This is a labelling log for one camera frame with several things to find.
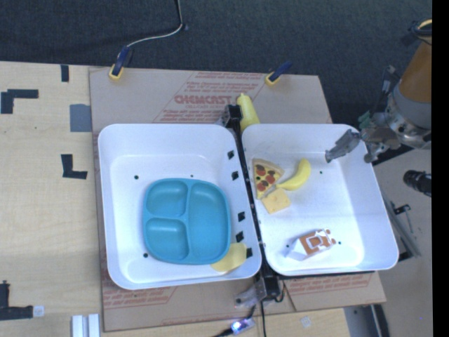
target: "black fabric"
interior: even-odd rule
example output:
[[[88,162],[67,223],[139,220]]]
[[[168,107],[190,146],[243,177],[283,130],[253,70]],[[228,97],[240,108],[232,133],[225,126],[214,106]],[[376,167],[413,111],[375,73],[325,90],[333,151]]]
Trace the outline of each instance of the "black fabric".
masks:
[[[123,45],[175,29],[174,0],[0,0],[0,60],[110,66]],[[131,67],[318,75],[335,123],[357,127],[432,0],[181,0],[187,30],[133,47]]]

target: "blue plate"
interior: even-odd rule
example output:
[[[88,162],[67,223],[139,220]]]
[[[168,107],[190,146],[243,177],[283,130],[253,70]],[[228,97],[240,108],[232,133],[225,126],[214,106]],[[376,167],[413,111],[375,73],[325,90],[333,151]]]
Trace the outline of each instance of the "blue plate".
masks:
[[[226,255],[231,241],[227,198],[206,181],[158,180],[145,194],[143,235],[148,251],[158,260],[215,263]]]

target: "pizza slice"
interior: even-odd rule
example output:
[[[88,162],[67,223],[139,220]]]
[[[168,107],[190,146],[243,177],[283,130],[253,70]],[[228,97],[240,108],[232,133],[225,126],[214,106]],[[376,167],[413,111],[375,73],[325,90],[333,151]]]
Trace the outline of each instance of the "pizza slice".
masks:
[[[261,199],[283,175],[284,170],[270,161],[253,159],[253,177],[256,198]]]

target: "toy banana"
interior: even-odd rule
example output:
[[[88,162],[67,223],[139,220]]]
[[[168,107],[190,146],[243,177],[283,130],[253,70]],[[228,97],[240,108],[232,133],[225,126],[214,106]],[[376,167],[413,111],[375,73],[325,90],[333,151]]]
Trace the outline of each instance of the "toy banana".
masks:
[[[283,188],[285,190],[296,190],[300,188],[307,181],[311,173],[310,162],[307,159],[301,159],[297,165],[295,175],[289,178],[287,181],[276,184],[276,187]]]

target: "cardboard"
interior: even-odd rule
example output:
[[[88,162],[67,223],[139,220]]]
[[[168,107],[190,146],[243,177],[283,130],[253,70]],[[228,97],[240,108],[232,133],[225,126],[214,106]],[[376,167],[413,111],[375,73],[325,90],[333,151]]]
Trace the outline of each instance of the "cardboard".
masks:
[[[264,74],[126,69],[120,80],[112,81],[108,72],[109,68],[90,69],[104,330],[245,317],[248,311],[235,308],[234,298],[251,287],[253,279],[138,291],[120,289],[112,282],[106,265],[98,134],[110,124],[214,124],[241,93],[253,99],[262,123],[331,123],[319,78],[283,75],[275,86],[268,86]],[[288,298],[268,305],[268,315],[385,300],[376,272],[307,277],[285,284]]]

